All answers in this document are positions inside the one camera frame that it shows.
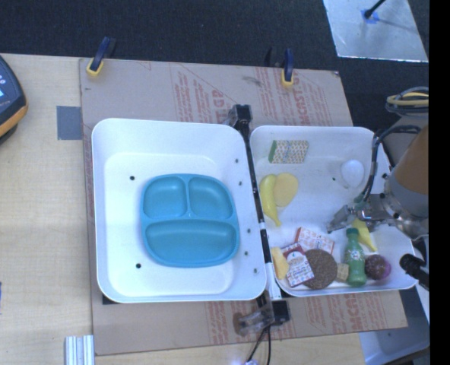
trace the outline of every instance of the purple ball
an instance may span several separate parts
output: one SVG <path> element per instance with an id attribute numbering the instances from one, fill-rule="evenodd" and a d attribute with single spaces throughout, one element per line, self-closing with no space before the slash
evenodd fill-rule
<path id="1" fill-rule="evenodd" d="M 382 255 L 372 254 L 365 258 L 365 274 L 373 280 L 387 278 L 392 271 L 391 264 Z"/>

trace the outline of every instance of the white plastic tray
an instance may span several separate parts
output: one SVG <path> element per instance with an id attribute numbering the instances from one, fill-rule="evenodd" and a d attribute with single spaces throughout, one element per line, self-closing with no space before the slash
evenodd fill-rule
<path id="1" fill-rule="evenodd" d="M 258 183 L 269 173 L 292 173 L 299 180 L 299 191 L 285 208 L 278 209 L 282 225 L 277 227 L 265 217 L 270 247 L 285 247 L 294 242 L 298 227 L 308 228 L 315 233 L 335 241 L 332 255 L 342 261 L 347 244 L 345 229 L 328 234 L 326 225 L 333 215 L 345 204 L 353 201 L 366 184 L 372 156 L 370 130 L 360 127 L 309 127 L 309 126 L 261 126 L 251 134 L 251 149 L 254 157 L 255 175 Z M 273 140 L 307 140 L 308 151 L 304 163 L 269 163 L 268 155 Z M 382 192 L 383 173 L 390 173 L 387 156 L 382 146 L 378 154 L 379 168 L 372 193 Z M 364 167 L 359 186 L 352 188 L 341 175 L 341 165 L 348 160 L 358 160 Z M 399 265 L 405 253 L 414 254 L 410 239 L 395 227 L 382 225 L 371 233 L 378 254 L 392 265 L 390 276 L 382 281 L 368 280 L 363 287 L 351 287 L 334 281 L 322 290 L 312 290 L 306 285 L 292 288 L 286 279 L 277 281 L 280 287 L 295 297 L 327 294 L 348 294 L 376 290 L 400 290 L 415 285 L 416 281 Z M 364 247 L 366 255 L 371 254 Z"/>
<path id="2" fill-rule="evenodd" d="M 226 125 L 105 119 L 92 132 L 97 280 L 119 303 L 251 300 L 266 273 L 246 148 Z M 139 198 L 155 176 L 194 173 L 220 180 L 239 220 L 239 250 L 206 268 L 156 263 L 144 248 Z"/>

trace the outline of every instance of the metal sheet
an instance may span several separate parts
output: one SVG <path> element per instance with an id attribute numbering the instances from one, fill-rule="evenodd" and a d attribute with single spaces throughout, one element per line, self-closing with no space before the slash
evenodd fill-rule
<path id="1" fill-rule="evenodd" d="M 323 0 L 337 55 L 348 58 L 428 62 L 407 0 Z"/>

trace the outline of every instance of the cardboard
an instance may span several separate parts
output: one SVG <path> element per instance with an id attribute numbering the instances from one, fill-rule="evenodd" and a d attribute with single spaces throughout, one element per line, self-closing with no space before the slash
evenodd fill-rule
<path id="1" fill-rule="evenodd" d="M 252 342 L 234 328 L 255 301 L 117 304 L 97 283 L 91 131 L 110 117 L 222 123 L 235 104 L 252 108 L 259 125 L 352 125 L 337 72 L 295 70 L 294 85 L 280 68 L 106 60 L 96 77 L 80 61 L 84 167 L 96 355 Z M 398 291 L 287 298 L 291 320 L 272 339 L 344 334 L 407 326 Z"/>

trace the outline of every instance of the green bottle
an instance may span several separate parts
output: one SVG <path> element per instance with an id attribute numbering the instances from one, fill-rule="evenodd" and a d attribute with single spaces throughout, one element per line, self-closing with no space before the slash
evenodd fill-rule
<path id="1" fill-rule="evenodd" d="M 344 261 L 349 266 L 347 283 L 352 287 L 361 287 L 367 282 L 365 274 L 365 254 L 358 242 L 359 231 L 352 227 L 347 229 L 348 243 Z"/>

